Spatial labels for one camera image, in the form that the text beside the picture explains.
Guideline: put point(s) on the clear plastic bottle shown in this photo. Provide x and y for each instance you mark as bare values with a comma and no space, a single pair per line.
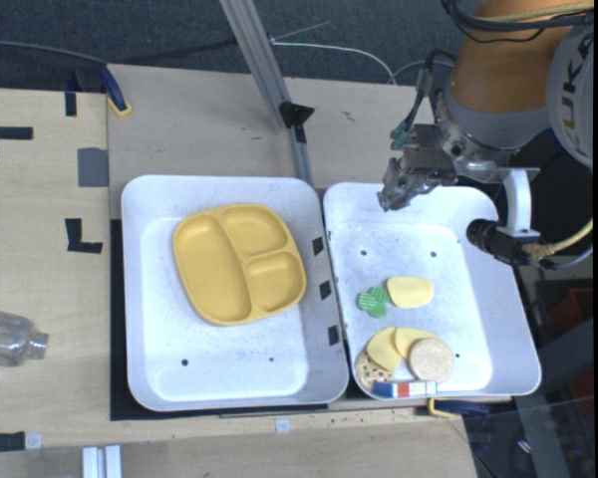
5,336

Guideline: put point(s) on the black cylinder on white bracket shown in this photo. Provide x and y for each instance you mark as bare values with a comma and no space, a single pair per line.
518,207

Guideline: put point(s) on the yellow divided plate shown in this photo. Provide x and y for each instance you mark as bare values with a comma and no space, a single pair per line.
214,272

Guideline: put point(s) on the blue white red striped packet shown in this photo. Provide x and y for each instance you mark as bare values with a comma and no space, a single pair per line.
403,389

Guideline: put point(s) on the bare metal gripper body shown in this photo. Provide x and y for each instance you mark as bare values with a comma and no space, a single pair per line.
438,155

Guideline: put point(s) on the chocolate chip cookie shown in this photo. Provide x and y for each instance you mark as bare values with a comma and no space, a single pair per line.
365,371

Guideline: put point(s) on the green ribbed toy leaf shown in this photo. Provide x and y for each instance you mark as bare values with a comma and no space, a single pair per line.
373,302

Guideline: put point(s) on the white plastic tray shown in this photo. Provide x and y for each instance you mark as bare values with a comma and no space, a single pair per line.
229,356
478,292

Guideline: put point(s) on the tan round biscuit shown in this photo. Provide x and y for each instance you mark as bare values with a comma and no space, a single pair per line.
431,360

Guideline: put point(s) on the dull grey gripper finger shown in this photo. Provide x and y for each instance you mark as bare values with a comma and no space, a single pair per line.
423,184
394,182

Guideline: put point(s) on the yellow oval slice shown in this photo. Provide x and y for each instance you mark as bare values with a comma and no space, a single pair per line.
383,349
407,339
409,292

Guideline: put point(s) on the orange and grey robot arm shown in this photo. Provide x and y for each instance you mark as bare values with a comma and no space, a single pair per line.
503,68

